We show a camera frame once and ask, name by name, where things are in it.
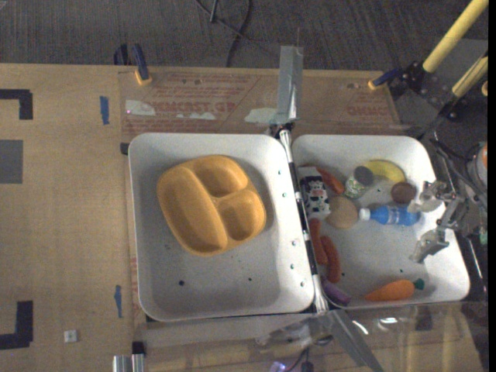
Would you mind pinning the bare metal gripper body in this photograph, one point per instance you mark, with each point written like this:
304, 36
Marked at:
465, 213

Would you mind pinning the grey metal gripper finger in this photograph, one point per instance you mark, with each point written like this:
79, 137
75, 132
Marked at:
429, 244
432, 196

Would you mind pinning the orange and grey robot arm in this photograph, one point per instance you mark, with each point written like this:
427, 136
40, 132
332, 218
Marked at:
481, 165

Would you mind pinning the brown round biscuit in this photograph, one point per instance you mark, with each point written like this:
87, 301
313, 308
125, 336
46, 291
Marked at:
403, 192

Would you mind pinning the blue plastic bottle white cap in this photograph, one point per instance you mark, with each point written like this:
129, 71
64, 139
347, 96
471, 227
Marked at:
393, 215

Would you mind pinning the white plastic tray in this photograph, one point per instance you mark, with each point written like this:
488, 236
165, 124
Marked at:
217, 285
383, 250

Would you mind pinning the yellow banana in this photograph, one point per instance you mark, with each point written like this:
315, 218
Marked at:
389, 169

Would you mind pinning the orange carrot green top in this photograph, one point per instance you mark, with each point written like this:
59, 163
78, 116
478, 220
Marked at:
389, 291

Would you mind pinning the small green can grey lid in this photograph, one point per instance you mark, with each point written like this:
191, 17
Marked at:
358, 182

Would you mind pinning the tan round bread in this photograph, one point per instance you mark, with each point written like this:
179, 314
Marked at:
342, 212

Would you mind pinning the purple toy vegetable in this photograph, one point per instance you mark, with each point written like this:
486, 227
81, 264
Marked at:
336, 293

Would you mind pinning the white carton with cow print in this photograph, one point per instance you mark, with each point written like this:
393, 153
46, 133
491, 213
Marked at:
315, 196

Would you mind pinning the thin black and white rod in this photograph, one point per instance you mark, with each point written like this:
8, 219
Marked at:
298, 195

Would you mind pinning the brown cardboard board red print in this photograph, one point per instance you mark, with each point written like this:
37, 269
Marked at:
232, 99

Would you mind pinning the orange divided plate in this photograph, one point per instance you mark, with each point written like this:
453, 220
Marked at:
193, 207

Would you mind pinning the small white square block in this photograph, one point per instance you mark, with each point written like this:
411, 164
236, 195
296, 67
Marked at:
70, 336

